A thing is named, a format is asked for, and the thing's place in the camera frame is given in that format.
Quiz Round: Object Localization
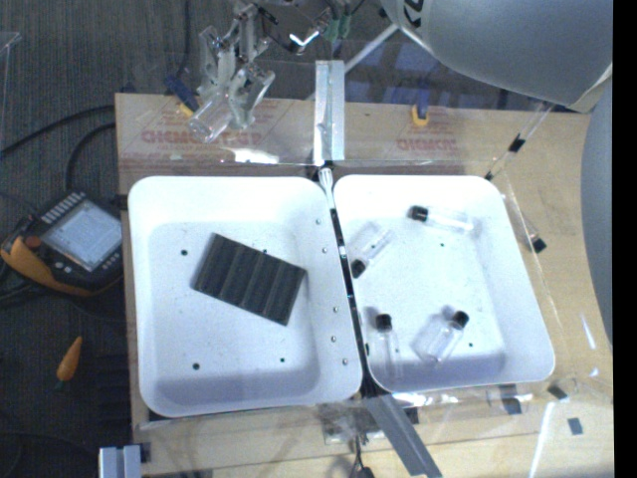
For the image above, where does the clear bottle with black cap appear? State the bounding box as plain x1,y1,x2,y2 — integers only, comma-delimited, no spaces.
348,221,397,280
406,204,476,234
372,312,406,380
412,309,472,365

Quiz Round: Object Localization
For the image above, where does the white plastic tray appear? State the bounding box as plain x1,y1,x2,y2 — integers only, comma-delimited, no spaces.
331,173,556,395
126,174,364,419

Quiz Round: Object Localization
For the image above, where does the dark grey ribbed rectangular block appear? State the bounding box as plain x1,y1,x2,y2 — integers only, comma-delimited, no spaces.
190,232,308,328

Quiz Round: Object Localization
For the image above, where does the orange carrot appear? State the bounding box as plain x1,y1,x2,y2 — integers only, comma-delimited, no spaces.
54,335,85,393

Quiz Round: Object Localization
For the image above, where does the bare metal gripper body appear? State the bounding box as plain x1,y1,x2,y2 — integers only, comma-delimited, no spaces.
231,0,333,56

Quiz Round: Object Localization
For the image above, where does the brown cardboard board red print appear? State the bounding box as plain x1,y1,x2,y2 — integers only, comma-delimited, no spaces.
113,92,614,478

